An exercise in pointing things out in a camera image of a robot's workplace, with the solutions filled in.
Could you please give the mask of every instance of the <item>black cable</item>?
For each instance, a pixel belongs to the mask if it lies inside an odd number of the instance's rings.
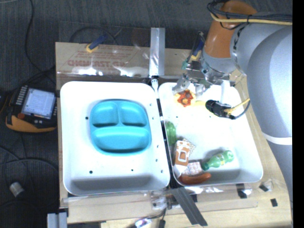
[[[228,27],[223,26],[223,23],[220,22],[221,27],[224,28],[224,29],[228,29],[228,30],[234,30],[234,29],[236,29],[237,27],[240,27],[240,26],[243,25],[243,24],[244,24],[244,23],[239,23],[238,25],[236,25],[236,26],[234,26],[234,27],[228,28]]]
[[[41,71],[39,73],[34,74],[33,76],[31,76],[29,79],[27,79],[26,81],[24,81],[23,83],[21,83],[19,86],[17,86],[16,88],[14,88],[13,90],[9,91],[9,97],[10,98],[12,96],[12,94],[14,93],[15,90],[17,90],[18,88],[20,88],[23,85],[27,85],[27,84],[36,84],[38,81],[38,83],[41,82],[41,80],[43,80],[44,77],[46,77],[48,72],[51,72],[53,69],[55,69],[55,66],[52,66],[50,69],[47,69],[45,71]]]
[[[18,204],[21,204],[23,206],[27,206],[27,207],[30,207],[31,209],[34,210],[35,214],[37,216],[41,216],[43,215],[42,211],[40,208],[36,207],[35,205],[33,205],[31,202],[28,202],[28,201],[25,201],[25,200],[12,200],[12,201],[8,201],[6,203],[3,203],[0,205],[0,211],[2,209],[7,209],[8,206],[11,206],[11,205],[18,205]],[[35,225],[36,223],[36,220],[35,218],[32,218],[32,227],[37,227]]]
[[[40,69],[40,67],[38,67],[30,58],[29,56],[29,53],[28,53],[28,40],[29,40],[29,31],[30,31],[30,28],[31,28],[31,25],[33,23],[33,20],[34,20],[34,3],[32,0],[29,0],[30,1],[30,4],[31,4],[31,8],[32,8],[32,13],[31,13],[31,17],[30,17],[30,20],[29,20],[29,23],[28,23],[28,28],[27,28],[27,32],[26,32],[26,35],[25,35],[25,44],[24,44],[24,48],[25,48],[25,55],[26,57],[28,58],[29,62],[31,63],[32,66],[34,66],[38,71],[40,71],[41,73],[44,74],[44,71],[42,69]],[[46,77],[53,83],[56,85],[55,81],[50,78],[48,75],[46,75]]]
[[[4,157],[4,162],[3,162],[3,168],[2,168],[2,175],[4,177],[4,180],[6,182],[6,185],[9,187],[10,184],[7,181],[7,175],[6,175],[6,164],[7,164],[7,157],[8,154],[10,154],[11,156],[13,156],[15,159],[20,160],[20,158],[18,156],[16,156],[14,153],[12,153],[11,151],[7,150],[6,148],[4,148],[4,146],[0,145],[0,149],[3,150],[4,152],[6,152],[6,156]],[[24,181],[23,181],[23,186],[25,186],[26,180],[27,180],[27,175],[29,176],[29,180],[30,180],[30,184],[31,184],[31,188],[33,193],[35,193],[34,190],[34,183],[33,183],[33,179],[29,173],[29,170],[26,166],[26,163],[23,163],[24,167],[25,167],[25,177],[24,177]]]
[[[5,148],[4,146],[2,146],[2,145],[0,145],[0,150],[3,150],[4,152],[6,152],[7,154],[10,154],[11,156],[13,156],[13,157],[16,159],[16,160],[14,160],[14,161],[9,161],[9,162],[7,162],[7,161],[5,160],[5,162],[0,163],[0,166],[3,166],[4,168],[6,168],[6,166],[7,166],[8,164],[11,164],[11,163],[19,163],[19,162],[21,162],[21,163],[23,163],[23,164],[25,165],[25,167],[26,167],[26,162],[38,162],[38,163],[46,164],[47,166],[51,167],[51,168],[55,171],[55,173],[58,175],[58,168],[57,168],[56,166],[54,166],[53,164],[49,163],[48,161],[45,161],[45,160],[42,160],[42,159],[34,159],[34,158],[20,159],[18,156],[16,156],[14,153],[12,153],[11,151],[9,151],[8,149],[6,149],[6,148]],[[35,194],[34,185],[33,185],[32,179],[31,179],[30,181],[31,181],[31,186],[32,186],[32,188],[33,188],[33,194]],[[49,206],[51,206],[51,205],[53,205],[53,204],[55,204],[55,203],[57,203],[57,202],[58,202],[58,200],[56,199],[56,200],[50,202],[49,204],[42,205],[42,206],[36,206],[36,207],[39,208],[39,209],[44,209],[44,208],[47,208],[47,207],[49,207]]]
[[[219,18],[218,15],[225,16],[227,19],[247,19],[247,14],[239,14],[239,13],[231,13],[224,12],[216,8],[219,3],[225,3],[229,0],[213,0],[208,3],[207,9],[210,13],[212,13],[216,18]],[[292,22],[293,16],[290,14],[279,14],[279,13],[268,13],[268,14],[259,14],[259,15],[251,15],[250,19],[264,19],[264,20],[276,20],[276,21],[284,21],[284,22]]]
[[[70,39],[68,40],[68,42],[73,42],[75,36],[76,36],[78,33],[82,32],[82,31],[84,31],[84,30],[87,30],[87,29],[96,29],[96,30],[99,30],[99,31],[104,31],[109,37],[111,37],[111,39],[114,41],[114,43],[115,43],[116,45],[119,45],[118,42],[116,41],[115,36],[113,36],[113,35],[112,35],[109,31],[107,31],[106,29],[104,29],[104,28],[102,28],[102,27],[99,27],[99,26],[85,26],[85,27],[82,27],[82,28],[76,30],[76,31],[71,35],[71,37],[70,37]]]
[[[166,209],[167,208],[164,208],[164,210],[162,210],[162,212],[160,213],[160,214],[158,214],[158,215],[155,215],[155,216],[148,216],[147,218],[148,219],[157,219],[157,218],[159,218],[159,217],[164,217],[165,216],[165,214],[166,214]]]
[[[250,101],[248,101],[248,104],[247,104],[246,108],[244,109],[244,111],[240,115],[238,115],[238,116],[232,116],[232,115],[230,115],[229,118],[232,119],[232,120],[234,120],[234,119],[237,119],[237,118],[241,117],[242,115],[244,115],[246,113],[246,111],[248,110],[249,106],[250,106]]]
[[[20,134],[20,139],[21,139],[21,144],[22,144],[22,150],[23,150],[24,159],[26,159],[26,158],[27,158],[27,155],[26,155],[26,152],[25,152],[25,145],[24,145],[22,133],[19,133],[19,134]],[[24,165],[25,165],[25,167],[26,167],[26,170],[27,170],[27,173],[28,173],[28,176],[29,176],[29,181],[30,181],[30,184],[31,184],[31,187],[32,187],[32,192],[35,193],[34,182],[33,182],[32,176],[30,175],[30,172],[29,172],[29,170],[28,170],[28,167],[27,167],[26,163],[25,163]]]
[[[163,215],[162,215],[162,219],[164,219],[165,215],[166,215],[166,211],[167,211],[167,208],[165,208],[164,212],[163,212]]]

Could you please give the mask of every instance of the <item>blue divided plate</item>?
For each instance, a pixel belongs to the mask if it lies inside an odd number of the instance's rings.
[[[145,109],[127,100],[97,103],[90,114],[90,132],[94,147],[105,154],[133,154],[151,144]]]

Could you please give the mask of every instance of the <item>metal bracket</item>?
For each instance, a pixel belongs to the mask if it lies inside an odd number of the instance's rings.
[[[190,194],[186,191],[184,187],[171,189],[170,192],[178,201],[192,225],[208,225],[206,220],[203,218],[201,212],[199,211],[198,207],[194,203],[193,199],[190,197]]]
[[[67,213],[47,214],[47,228],[67,228]]]
[[[237,187],[237,193],[241,199],[246,199],[247,194],[244,192],[245,190],[245,185],[243,183],[238,183],[236,184]]]
[[[151,28],[149,76],[165,74],[165,28]]]

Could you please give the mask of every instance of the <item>handheld device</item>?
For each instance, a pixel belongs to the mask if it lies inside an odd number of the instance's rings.
[[[5,124],[18,132],[49,132],[57,126],[55,92],[29,85],[18,88],[10,99]]]

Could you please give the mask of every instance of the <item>wooden table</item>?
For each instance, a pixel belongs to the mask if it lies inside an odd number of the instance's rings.
[[[183,73],[180,68],[181,63],[189,52],[189,50],[166,49],[166,75],[181,75]],[[236,89],[240,92],[242,100],[245,100],[248,94],[246,78],[239,75],[240,73],[236,70],[232,77],[237,79]],[[158,210],[153,210],[151,194],[148,192],[68,197],[62,179],[60,98],[57,100],[60,200],[61,207],[68,208],[68,224],[99,222],[101,228],[124,228],[134,224],[140,217],[160,213]],[[197,195],[197,207],[210,228],[290,228],[291,211],[284,178],[267,141],[262,136],[252,108],[248,110],[246,116],[263,165],[262,180],[247,186],[251,194],[246,199],[241,199],[236,191],[231,190],[231,187],[223,187],[224,191],[220,193],[204,192]],[[271,183],[270,191],[265,192],[259,188],[259,185],[264,182]],[[274,199],[277,206],[273,207],[271,200]],[[199,227],[191,225],[183,210],[178,206],[167,210],[164,219],[166,228]],[[158,219],[153,219],[153,222],[146,227],[158,227]]]

